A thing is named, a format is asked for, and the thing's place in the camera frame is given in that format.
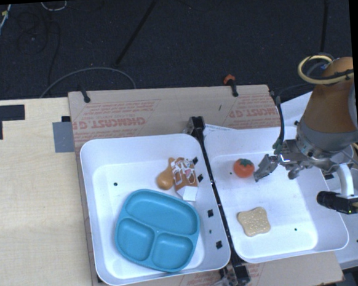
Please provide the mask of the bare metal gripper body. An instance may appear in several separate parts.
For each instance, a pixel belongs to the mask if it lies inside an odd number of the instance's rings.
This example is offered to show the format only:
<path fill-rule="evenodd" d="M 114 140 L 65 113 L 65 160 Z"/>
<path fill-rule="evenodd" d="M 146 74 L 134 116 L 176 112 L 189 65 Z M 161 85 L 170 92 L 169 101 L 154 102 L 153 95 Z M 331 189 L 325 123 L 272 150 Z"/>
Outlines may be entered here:
<path fill-rule="evenodd" d="M 294 139 L 285 140 L 279 154 L 279 164 L 287 169 L 287 165 L 302 163 L 306 169 L 317 167 L 324 172 L 335 171 L 336 164 L 329 157 L 317 157 L 314 152 L 306 150 L 302 153 Z"/>

